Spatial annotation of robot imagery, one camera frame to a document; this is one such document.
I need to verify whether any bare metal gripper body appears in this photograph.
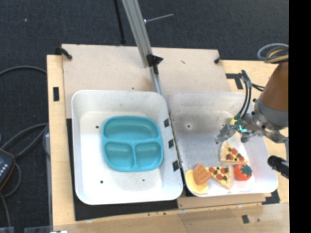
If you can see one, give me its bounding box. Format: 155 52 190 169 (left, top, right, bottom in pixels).
237 112 289 144

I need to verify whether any toy pizza slice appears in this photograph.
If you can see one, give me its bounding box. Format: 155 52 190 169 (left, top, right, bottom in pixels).
206 165 235 190
219 140 249 165

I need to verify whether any white plastic tray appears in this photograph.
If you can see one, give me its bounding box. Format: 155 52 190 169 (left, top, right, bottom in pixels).
71 89 184 205
167 91 279 198

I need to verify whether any red toy tomato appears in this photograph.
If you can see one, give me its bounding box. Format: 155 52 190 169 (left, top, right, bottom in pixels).
233 163 253 182

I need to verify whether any brown toy waffle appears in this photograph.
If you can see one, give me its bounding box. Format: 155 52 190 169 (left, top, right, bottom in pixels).
193 163 212 186

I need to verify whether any thin black and white rod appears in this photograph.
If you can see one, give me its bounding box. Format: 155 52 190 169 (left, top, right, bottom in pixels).
150 66 186 179

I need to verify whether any pale yellow round disc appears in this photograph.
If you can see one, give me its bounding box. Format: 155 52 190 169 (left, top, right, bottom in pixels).
185 169 210 195

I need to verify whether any blue divided plate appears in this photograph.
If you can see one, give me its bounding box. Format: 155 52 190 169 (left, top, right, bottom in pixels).
101 116 164 173

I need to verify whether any pale flat board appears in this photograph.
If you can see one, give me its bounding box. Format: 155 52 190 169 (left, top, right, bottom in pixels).
61 44 267 210

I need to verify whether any black cylinder on white bracket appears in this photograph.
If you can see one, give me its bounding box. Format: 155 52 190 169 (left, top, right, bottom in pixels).
267 139 289 179

